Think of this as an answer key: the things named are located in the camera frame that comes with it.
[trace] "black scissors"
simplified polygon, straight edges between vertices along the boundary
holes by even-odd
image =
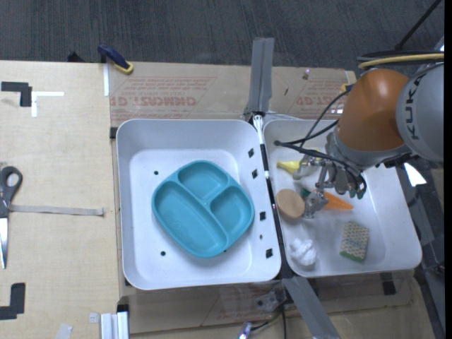
[[[22,184],[22,174],[15,167],[5,167],[0,172],[0,261],[6,268],[8,258],[9,204]]]

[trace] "green sponge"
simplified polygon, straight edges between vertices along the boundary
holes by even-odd
[[[369,229],[349,221],[344,227],[339,253],[361,262],[366,258],[368,241]]]

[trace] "scissor blade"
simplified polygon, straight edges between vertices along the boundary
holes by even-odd
[[[0,261],[1,267],[6,268],[8,258],[8,218],[0,218]]]

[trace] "teal plate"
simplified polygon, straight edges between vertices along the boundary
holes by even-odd
[[[234,244],[254,218],[252,200],[225,170],[197,160],[166,178],[154,191],[157,221],[185,250],[213,257]]]

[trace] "yellow and blue tool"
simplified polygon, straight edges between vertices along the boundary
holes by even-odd
[[[103,57],[109,57],[112,61],[114,61],[114,67],[121,71],[124,74],[130,74],[133,71],[133,65],[129,61],[125,60],[125,58],[120,55],[116,50],[112,47],[108,47],[107,45],[99,44],[97,46],[97,51]]]
[[[8,218],[9,205],[14,194],[22,184],[22,174],[15,167],[5,167],[0,171],[0,261],[1,267],[6,268],[8,258]]]

